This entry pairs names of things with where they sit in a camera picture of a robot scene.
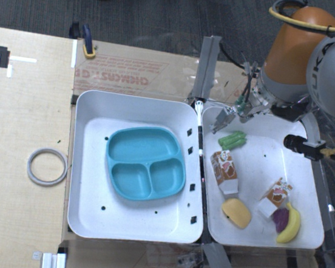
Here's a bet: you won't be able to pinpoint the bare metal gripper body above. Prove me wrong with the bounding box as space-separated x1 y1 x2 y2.
234 81 280 122

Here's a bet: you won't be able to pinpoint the green toy bean pods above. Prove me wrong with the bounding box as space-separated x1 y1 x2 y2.
217 128 249 153

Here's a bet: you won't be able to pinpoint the orange and white carton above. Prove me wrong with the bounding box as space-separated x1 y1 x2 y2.
256 175 294 221
205 147 245 197

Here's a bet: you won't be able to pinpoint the white plastic tray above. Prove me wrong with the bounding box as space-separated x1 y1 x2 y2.
58 88 220 253
185 103 335 259

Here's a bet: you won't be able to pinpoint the brown cardboard board, red print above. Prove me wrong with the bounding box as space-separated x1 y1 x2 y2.
47 38 335 268

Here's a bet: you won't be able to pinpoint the blue divided plate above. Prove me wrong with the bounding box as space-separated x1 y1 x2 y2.
100 120 193 208

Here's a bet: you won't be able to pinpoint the yellow toy bread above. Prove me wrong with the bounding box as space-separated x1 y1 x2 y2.
218 196 254 231

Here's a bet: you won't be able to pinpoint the purple toy grapes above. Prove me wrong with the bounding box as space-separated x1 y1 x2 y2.
270 205 291 235

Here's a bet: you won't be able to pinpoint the yellow banana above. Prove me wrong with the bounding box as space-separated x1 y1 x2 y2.
275 201 304 246

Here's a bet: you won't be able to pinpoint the grey tape roll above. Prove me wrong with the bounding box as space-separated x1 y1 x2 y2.
24 145 70 190

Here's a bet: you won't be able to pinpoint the black cylinder on white bracket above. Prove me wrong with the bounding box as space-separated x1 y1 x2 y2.
281 109 331 163

